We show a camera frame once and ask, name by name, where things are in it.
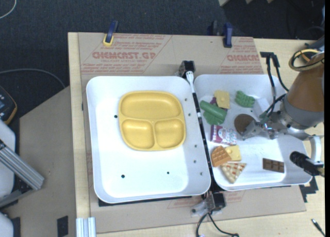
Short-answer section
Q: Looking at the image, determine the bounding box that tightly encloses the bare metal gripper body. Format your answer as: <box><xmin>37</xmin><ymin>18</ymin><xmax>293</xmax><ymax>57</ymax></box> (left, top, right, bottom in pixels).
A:
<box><xmin>255</xmin><ymin>116</ymin><xmax>310</xmax><ymax>140</ymax></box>

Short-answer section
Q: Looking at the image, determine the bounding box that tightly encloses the brown biscuit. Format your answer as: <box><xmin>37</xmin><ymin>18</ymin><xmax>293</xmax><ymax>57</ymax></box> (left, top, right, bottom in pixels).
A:
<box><xmin>234</xmin><ymin>113</ymin><xmax>255</xmax><ymax>134</ymax></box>

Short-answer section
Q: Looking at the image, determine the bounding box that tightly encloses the white plastic tray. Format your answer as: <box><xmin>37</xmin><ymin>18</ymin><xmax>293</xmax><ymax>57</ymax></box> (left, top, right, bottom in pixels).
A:
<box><xmin>193</xmin><ymin>73</ymin><xmax>314</xmax><ymax>192</ymax></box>
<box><xmin>86</xmin><ymin>75</ymin><xmax>212</xmax><ymax>204</ymax></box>

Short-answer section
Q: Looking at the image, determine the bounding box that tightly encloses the white cube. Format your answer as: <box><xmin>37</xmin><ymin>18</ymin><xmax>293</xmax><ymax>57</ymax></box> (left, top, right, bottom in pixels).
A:
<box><xmin>253</xmin><ymin>97</ymin><xmax>270</xmax><ymax>114</ymax></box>

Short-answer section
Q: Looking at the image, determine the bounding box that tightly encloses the yellow cheese wedge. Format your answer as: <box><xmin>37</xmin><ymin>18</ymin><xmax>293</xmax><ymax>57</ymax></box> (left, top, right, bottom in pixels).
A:
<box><xmin>224</xmin><ymin>145</ymin><xmax>243</xmax><ymax>162</ymax></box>
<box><xmin>213</xmin><ymin>90</ymin><xmax>230</xmax><ymax>109</ymax></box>

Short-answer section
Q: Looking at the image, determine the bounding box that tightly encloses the green broccoli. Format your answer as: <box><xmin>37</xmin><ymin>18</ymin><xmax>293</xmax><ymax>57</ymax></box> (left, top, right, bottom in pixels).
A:
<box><xmin>234</xmin><ymin>90</ymin><xmax>256</xmax><ymax>108</ymax></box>

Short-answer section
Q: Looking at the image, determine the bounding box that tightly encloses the orange waffle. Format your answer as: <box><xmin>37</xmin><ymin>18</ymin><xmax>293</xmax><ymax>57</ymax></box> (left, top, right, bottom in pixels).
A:
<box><xmin>210</xmin><ymin>145</ymin><xmax>233</xmax><ymax>168</ymax></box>

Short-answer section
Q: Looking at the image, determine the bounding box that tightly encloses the brown chocolate bar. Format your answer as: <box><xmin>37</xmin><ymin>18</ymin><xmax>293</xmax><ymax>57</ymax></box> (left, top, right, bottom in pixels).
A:
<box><xmin>262</xmin><ymin>157</ymin><xmax>285</xmax><ymax>174</ymax></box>

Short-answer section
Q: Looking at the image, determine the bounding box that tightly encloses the green lettuce leaf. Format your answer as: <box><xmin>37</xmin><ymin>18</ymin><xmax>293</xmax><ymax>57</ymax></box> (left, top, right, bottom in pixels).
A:
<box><xmin>202</xmin><ymin>109</ymin><xmax>226</xmax><ymax>125</ymax></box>

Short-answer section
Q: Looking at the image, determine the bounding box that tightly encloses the pizza slice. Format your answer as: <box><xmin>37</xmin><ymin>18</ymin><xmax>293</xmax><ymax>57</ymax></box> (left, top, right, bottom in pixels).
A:
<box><xmin>220</xmin><ymin>162</ymin><xmax>248</xmax><ymax>184</ymax></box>

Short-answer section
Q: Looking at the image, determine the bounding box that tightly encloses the green cucumber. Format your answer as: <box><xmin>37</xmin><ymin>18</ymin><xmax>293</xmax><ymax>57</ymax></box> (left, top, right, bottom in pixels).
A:
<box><xmin>200</xmin><ymin>100</ymin><xmax>228</xmax><ymax>119</ymax></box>

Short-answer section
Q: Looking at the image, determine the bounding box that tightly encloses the thin black and white rod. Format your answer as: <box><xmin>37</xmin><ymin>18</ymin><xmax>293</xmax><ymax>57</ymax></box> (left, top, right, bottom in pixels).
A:
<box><xmin>186</xmin><ymin>71</ymin><xmax>215</xmax><ymax>193</ymax></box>

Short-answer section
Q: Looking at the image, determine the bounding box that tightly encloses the yellow divided plate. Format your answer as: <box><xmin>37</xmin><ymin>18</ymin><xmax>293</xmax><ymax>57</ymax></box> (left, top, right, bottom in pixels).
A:
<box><xmin>118</xmin><ymin>90</ymin><xmax>187</xmax><ymax>152</ymax></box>

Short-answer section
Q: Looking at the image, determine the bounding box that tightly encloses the brown cardboard board red print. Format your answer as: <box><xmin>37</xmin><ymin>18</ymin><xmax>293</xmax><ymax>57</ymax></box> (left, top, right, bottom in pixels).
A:
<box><xmin>77</xmin><ymin>32</ymin><xmax>307</xmax><ymax>234</ymax></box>

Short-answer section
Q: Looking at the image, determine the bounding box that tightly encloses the black cylinder on white bracket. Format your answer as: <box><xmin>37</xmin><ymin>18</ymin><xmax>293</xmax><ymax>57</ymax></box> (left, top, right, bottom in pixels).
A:
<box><xmin>289</xmin><ymin>135</ymin><xmax>324</xmax><ymax>177</ymax></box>

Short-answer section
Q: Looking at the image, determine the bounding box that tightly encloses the black block with thin wires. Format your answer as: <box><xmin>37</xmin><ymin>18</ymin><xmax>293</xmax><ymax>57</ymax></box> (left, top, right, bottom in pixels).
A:
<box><xmin>177</xmin><ymin>60</ymin><xmax>196</xmax><ymax>77</ymax></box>
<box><xmin>190</xmin><ymin>192</ymin><xmax>227</xmax><ymax>217</ymax></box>

